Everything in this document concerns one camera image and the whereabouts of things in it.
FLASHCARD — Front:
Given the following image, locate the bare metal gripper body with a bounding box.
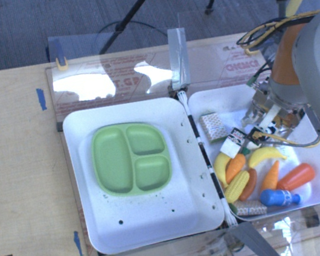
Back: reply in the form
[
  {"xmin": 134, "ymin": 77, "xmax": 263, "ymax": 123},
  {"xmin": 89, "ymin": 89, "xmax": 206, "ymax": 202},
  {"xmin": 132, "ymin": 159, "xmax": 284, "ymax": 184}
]
[{"xmin": 246, "ymin": 78, "xmax": 279, "ymax": 123}]

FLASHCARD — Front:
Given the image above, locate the white carton red black print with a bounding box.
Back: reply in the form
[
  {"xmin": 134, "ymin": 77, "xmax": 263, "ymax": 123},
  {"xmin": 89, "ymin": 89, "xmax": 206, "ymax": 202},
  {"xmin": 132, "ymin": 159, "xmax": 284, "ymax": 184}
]
[{"xmin": 216, "ymin": 125, "xmax": 251, "ymax": 161}]

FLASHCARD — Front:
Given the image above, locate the orange patterned white carton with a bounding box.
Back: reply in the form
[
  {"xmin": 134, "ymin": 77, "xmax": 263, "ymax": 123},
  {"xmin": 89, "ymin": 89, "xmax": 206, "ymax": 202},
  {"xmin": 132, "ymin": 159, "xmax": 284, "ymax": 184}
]
[{"xmin": 197, "ymin": 110, "xmax": 231, "ymax": 146}]

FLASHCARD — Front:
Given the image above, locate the yellow banana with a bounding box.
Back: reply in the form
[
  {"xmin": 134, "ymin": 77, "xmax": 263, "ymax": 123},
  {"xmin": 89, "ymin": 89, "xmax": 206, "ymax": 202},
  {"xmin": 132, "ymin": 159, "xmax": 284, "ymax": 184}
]
[
  {"xmin": 246, "ymin": 142, "xmax": 290, "ymax": 170},
  {"xmin": 211, "ymin": 150, "xmax": 237, "ymax": 190}
]

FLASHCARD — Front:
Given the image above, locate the orange carrot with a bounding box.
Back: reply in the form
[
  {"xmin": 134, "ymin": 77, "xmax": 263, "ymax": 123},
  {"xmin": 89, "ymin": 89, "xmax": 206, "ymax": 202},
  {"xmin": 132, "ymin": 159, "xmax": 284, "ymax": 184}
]
[
  {"xmin": 256, "ymin": 159, "xmax": 285, "ymax": 193},
  {"xmin": 220, "ymin": 146, "xmax": 256, "ymax": 185}
]

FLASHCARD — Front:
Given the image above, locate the thin black and white rod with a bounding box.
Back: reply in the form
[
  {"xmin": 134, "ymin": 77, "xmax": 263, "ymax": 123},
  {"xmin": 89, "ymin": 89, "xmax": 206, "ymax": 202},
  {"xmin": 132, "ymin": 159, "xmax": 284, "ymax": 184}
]
[{"xmin": 176, "ymin": 84, "xmax": 239, "ymax": 233}]

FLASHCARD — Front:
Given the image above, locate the brown cardboard board red print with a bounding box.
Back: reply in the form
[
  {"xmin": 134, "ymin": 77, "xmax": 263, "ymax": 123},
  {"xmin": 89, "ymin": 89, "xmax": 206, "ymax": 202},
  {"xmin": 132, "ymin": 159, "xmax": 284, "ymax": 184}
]
[{"xmin": 44, "ymin": 17, "xmax": 320, "ymax": 256}]

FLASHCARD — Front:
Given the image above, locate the brown sausage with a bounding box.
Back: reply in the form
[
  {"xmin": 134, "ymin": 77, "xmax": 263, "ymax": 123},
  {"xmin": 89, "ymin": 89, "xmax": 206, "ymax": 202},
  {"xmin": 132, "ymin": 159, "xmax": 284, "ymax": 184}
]
[{"xmin": 234, "ymin": 167, "xmax": 262, "ymax": 203}]

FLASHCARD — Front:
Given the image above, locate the yellow corn cob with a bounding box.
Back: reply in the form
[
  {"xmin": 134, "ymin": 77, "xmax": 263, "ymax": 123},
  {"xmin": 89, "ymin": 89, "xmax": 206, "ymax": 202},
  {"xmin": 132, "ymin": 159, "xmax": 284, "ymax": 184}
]
[{"xmin": 220, "ymin": 169, "xmax": 255, "ymax": 205}]

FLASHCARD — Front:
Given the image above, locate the white plastic tray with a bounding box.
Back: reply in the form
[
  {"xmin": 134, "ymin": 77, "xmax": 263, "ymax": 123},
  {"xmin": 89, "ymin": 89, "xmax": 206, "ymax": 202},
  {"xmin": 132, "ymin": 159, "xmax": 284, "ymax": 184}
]
[
  {"xmin": 185, "ymin": 69, "xmax": 320, "ymax": 229},
  {"xmin": 59, "ymin": 88, "xmax": 229, "ymax": 256}
]

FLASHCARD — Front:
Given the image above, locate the blue bottle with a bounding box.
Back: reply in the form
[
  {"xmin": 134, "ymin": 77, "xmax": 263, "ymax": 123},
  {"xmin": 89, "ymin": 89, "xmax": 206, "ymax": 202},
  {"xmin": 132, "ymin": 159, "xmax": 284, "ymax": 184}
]
[{"xmin": 257, "ymin": 183, "xmax": 303, "ymax": 212}]

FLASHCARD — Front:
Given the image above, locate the orange patterned packet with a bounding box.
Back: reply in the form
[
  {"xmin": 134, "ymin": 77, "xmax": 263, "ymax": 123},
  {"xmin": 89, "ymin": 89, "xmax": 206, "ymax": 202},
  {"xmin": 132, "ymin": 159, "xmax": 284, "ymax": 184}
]
[{"xmin": 228, "ymin": 194, "xmax": 269, "ymax": 221}]

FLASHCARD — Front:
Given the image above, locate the green divided plate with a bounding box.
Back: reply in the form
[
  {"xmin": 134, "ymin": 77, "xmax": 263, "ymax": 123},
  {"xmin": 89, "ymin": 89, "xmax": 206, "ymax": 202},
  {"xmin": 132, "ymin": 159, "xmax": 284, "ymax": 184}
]
[{"xmin": 86, "ymin": 115, "xmax": 177, "ymax": 203}]

